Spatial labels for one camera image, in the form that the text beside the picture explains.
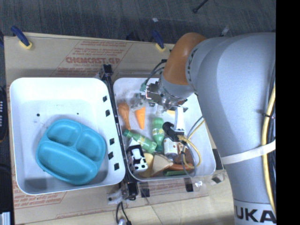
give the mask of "yellow clamp tip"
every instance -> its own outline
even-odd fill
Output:
[[[27,49],[27,50],[29,50],[31,47],[32,47],[32,42],[30,42],[29,41],[29,45],[28,46],[26,46],[24,43],[22,43],[21,41],[19,41],[19,44],[23,47],[23,48],[25,48],[25,49]]]
[[[165,46],[164,46],[164,48],[161,48],[161,47],[158,45],[158,43],[155,44],[155,47],[156,47],[159,51],[161,51],[161,52],[163,52],[163,51],[165,50]]]

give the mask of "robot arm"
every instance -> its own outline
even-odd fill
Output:
[[[188,33],[175,44],[156,84],[155,92],[161,97],[157,103],[167,110],[181,106],[195,93],[220,156],[240,154],[262,145],[262,114],[270,87],[275,88],[274,71],[275,33],[210,39]],[[263,159],[229,163],[225,168],[235,223],[276,224]]]

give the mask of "dark gray floor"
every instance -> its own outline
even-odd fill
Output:
[[[27,32],[110,39],[126,39],[135,30],[148,41],[156,29],[164,42],[175,43],[191,31],[217,37],[225,26],[230,36],[276,29],[276,0],[209,0],[194,14],[192,9],[202,1],[0,0],[0,30],[11,36],[10,27],[16,25]],[[0,51],[0,85],[5,84]],[[8,144],[8,138],[0,143],[0,165],[10,164]],[[0,171],[0,208],[11,209],[10,193],[10,178]]]

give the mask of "plastic bottle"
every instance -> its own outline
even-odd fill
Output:
[[[148,153],[153,153],[157,147],[156,142],[153,142],[149,138],[138,133],[133,133],[127,129],[123,132],[123,136],[136,140]]]
[[[156,152],[163,152],[162,142],[165,137],[163,123],[164,120],[159,117],[156,117],[152,120],[152,136],[154,141],[157,143],[157,147],[155,149]]]

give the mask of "blue clamp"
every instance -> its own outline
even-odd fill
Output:
[[[1,31],[0,31],[0,47],[4,49],[4,35]]]
[[[16,26],[12,26],[10,30],[20,39],[20,45],[26,49],[30,49],[32,47],[32,43],[28,41],[24,33],[17,28]]]
[[[153,36],[153,38],[157,42],[156,48],[158,50],[160,50],[161,52],[163,52],[165,50],[165,45],[164,45],[163,38],[160,36],[159,32],[157,32],[156,30],[153,30],[151,32],[151,35]]]

